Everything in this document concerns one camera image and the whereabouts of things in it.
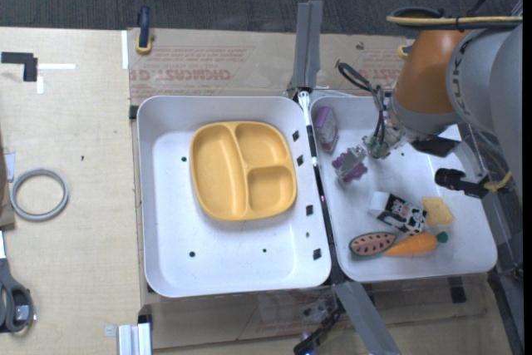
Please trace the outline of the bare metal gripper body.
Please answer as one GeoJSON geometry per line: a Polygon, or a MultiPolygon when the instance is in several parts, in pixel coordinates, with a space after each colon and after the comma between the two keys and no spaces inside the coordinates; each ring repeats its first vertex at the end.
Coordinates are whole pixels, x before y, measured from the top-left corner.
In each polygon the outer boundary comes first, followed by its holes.
{"type": "Polygon", "coordinates": [[[362,147],[374,159],[387,158],[396,148],[416,139],[416,132],[391,121],[379,121],[376,130],[362,138],[362,147]]]}

